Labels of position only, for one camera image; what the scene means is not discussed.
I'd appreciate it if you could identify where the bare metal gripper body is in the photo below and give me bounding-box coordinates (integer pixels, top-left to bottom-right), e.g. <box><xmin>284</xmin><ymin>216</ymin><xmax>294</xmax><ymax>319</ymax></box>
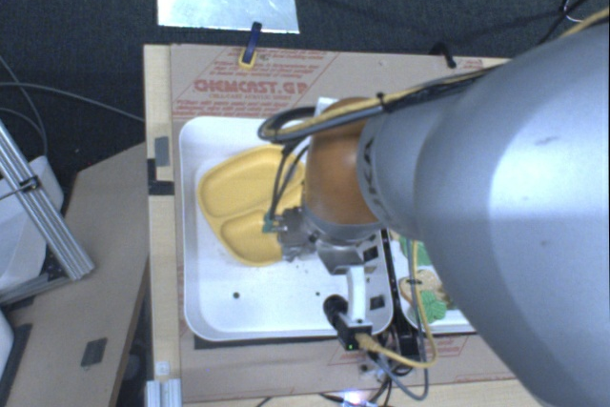
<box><xmin>278</xmin><ymin>206</ymin><xmax>380</xmax><ymax>275</ymax></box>

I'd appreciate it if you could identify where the yellow divided plate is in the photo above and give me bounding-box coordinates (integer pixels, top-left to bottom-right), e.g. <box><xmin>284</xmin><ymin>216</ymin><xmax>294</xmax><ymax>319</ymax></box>
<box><xmin>196</xmin><ymin>144</ymin><xmax>309</xmax><ymax>268</ymax></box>

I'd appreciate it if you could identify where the brown cardboard board, red print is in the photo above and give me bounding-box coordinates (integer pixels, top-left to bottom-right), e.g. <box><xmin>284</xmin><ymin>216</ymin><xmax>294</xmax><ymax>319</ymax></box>
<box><xmin>142</xmin><ymin>43</ymin><xmax>519</xmax><ymax>405</ymax></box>

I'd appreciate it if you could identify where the tan biscuit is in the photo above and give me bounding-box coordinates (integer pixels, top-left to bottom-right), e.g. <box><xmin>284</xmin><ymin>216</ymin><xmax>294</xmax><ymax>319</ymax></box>
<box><xmin>398</xmin><ymin>268</ymin><xmax>448</xmax><ymax>307</ymax></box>

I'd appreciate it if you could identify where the green broccoli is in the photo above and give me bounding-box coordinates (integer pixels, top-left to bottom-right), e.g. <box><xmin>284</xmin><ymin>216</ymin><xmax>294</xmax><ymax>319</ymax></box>
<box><xmin>419</xmin><ymin>288</ymin><xmax>450</xmax><ymax>325</ymax></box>

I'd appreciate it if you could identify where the black cylinder on white bracket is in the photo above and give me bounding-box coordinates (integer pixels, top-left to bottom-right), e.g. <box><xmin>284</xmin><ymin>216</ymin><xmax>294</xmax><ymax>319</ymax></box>
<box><xmin>322</xmin><ymin>265</ymin><xmax>376</xmax><ymax>352</ymax></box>

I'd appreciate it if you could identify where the black block with thin wires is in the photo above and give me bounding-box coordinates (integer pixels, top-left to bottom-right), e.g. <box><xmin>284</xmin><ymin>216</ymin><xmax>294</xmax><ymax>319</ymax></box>
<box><xmin>392</xmin><ymin>323</ymin><xmax>426</xmax><ymax>359</ymax></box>

